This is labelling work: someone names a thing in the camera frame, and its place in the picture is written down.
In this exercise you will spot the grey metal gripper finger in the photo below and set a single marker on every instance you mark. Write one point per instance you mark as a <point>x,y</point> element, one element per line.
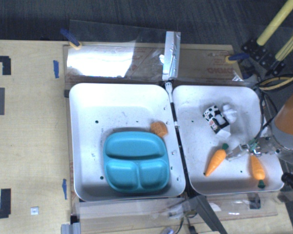
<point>235,154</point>
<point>244,147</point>

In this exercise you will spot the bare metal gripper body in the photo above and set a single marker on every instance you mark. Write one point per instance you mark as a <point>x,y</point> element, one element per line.
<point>266,148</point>

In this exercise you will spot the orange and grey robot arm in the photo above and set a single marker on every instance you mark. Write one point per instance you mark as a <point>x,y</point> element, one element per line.
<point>286,116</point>

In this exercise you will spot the orange carrot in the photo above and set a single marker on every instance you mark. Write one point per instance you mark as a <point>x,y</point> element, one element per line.
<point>216,160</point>
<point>257,169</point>

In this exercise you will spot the white plastic tray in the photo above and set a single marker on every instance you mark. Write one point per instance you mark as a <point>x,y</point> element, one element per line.
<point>88,135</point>
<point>200,155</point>

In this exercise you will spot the black and white cow-print carton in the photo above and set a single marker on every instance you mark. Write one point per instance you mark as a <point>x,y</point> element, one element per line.
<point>215,121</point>

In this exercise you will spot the orange biscuit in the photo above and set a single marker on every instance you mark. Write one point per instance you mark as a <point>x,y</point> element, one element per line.
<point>159,129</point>

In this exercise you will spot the blue divided plate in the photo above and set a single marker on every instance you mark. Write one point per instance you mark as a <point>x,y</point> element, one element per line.
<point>136,162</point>

